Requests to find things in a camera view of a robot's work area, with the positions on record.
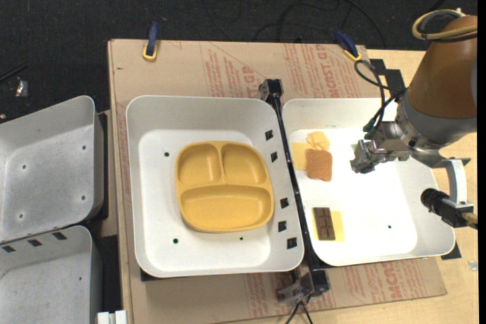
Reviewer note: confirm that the orange-brown toy bread slice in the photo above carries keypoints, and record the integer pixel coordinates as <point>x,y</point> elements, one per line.
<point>319,165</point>

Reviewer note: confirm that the brown cardboard board red print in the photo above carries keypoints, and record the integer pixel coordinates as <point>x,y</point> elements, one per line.
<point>197,68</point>

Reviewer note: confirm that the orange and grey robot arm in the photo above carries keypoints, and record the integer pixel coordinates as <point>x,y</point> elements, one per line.
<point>442,87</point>

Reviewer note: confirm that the black cylinder on white bracket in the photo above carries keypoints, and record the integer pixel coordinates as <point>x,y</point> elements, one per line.
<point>442,203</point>

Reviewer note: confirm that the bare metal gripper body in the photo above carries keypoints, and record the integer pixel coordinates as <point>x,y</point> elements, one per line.
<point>395,144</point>

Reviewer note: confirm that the thin black rod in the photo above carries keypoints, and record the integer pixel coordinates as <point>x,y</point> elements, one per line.
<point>299,201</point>

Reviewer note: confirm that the pale yellow toy crisps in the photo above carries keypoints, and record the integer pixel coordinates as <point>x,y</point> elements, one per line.
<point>318,140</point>

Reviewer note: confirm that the yellow cheese slice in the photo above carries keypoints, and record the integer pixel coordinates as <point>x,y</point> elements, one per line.
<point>338,227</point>
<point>298,157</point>

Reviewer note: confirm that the white plastic tray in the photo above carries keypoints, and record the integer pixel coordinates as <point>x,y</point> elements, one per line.
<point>45,170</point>
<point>159,201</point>
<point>372,208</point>
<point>45,284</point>

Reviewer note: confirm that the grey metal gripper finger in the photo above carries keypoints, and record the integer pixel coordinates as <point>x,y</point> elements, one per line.
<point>367,146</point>
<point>360,164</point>

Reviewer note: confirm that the yellow divided plate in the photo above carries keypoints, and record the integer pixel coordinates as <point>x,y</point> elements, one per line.
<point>224,197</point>

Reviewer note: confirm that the brown chocolate bar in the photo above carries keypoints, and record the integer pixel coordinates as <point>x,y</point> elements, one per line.
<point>324,224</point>

